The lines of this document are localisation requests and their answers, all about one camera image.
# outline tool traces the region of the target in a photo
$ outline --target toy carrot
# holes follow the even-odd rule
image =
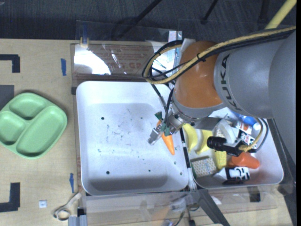
[[[164,133],[162,134],[162,139],[165,143],[165,145],[167,146],[167,148],[169,149],[171,155],[174,155],[174,141],[173,141],[173,136],[172,135],[168,135],[165,136]]]

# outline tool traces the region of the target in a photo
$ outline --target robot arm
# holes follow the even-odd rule
[[[193,43],[183,52],[179,70],[157,80],[160,75],[149,72],[153,61],[180,45],[162,48],[143,71],[143,77],[154,85],[175,81],[172,110],[166,115],[170,133],[228,107],[242,115],[273,118],[295,162],[296,27],[266,30],[220,44]]]

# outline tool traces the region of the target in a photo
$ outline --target white tray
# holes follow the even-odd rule
[[[236,118],[236,116],[227,107],[213,112],[210,116],[218,118],[226,117],[226,119],[230,121],[235,121]],[[262,137],[258,141],[258,144],[261,143],[265,132],[266,130],[263,131]],[[197,155],[195,153],[195,150],[197,149],[198,147],[192,150],[189,154],[190,160],[196,158],[211,157],[215,161],[213,149],[209,149],[208,151],[205,151],[200,155]],[[276,185],[282,181],[284,177],[284,172],[270,130],[268,130],[268,134],[265,142],[262,144],[262,148],[256,153],[252,153],[251,155],[259,160],[260,166],[257,169],[249,169],[250,179],[248,181],[245,181],[243,184],[223,185],[221,182],[217,181],[212,176],[197,178],[197,184],[207,189],[222,189],[231,187],[236,188],[246,186]]]
[[[158,85],[167,100],[170,90]],[[180,191],[188,173],[180,134],[175,155],[147,142],[163,107],[146,82],[86,81],[76,91],[81,179],[91,195]]]

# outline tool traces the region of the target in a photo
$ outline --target wooden table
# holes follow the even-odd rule
[[[21,185],[18,211],[0,213],[0,225],[68,225],[67,221],[54,218],[53,212],[74,195],[69,182],[71,173],[74,174],[74,191],[78,190],[70,49],[75,42],[77,41],[0,40],[0,54],[18,54],[21,58],[20,73],[11,72],[10,61],[0,61],[0,85],[14,85],[15,95],[26,91],[37,93],[62,108],[68,117],[66,130],[58,142],[39,159],[24,159],[0,146],[0,202],[8,202],[10,183],[20,182]],[[61,59],[66,60],[66,76],[62,74]],[[46,208],[39,208],[40,200],[47,200]],[[292,225],[283,196],[277,191],[275,200],[275,209],[226,213],[225,217],[231,225]],[[76,214],[77,204],[70,209],[71,214]],[[212,224],[208,216],[193,216],[197,225]],[[142,224],[160,226],[162,222]],[[187,226],[187,218],[179,225]]]

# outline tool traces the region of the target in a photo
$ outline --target metal stand leg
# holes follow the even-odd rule
[[[151,12],[162,0],[154,0],[147,8],[137,17],[122,19],[118,24],[125,28],[114,35],[111,40],[120,40],[133,26],[136,26],[149,12]]]
[[[213,3],[211,4],[209,10],[207,11],[206,15],[202,18],[201,24],[206,24],[207,19],[209,15],[211,14],[212,10],[214,9],[215,5],[217,4],[218,0],[214,0]]]
[[[266,24],[268,22],[269,1],[270,0],[262,0],[261,11],[257,21],[259,29],[263,29],[262,24]]]
[[[200,199],[198,201],[199,206],[204,210],[204,212],[209,216],[209,218],[215,224],[222,224],[224,226],[230,226],[226,218],[215,204],[214,200],[210,196],[206,189],[199,190]]]

